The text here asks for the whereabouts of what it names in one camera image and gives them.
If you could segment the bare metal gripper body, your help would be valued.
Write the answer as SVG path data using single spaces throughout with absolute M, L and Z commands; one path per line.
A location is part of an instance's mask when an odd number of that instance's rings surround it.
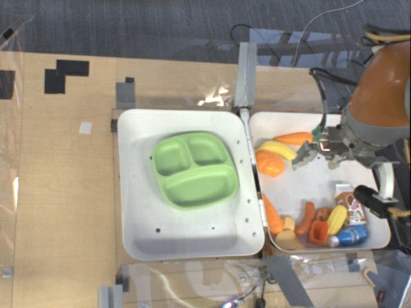
M 342 125 L 325 127 L 316 144 L 317 151 L 328 161 L 353 160 L 349 147 L 343 141 L 344 135 Z

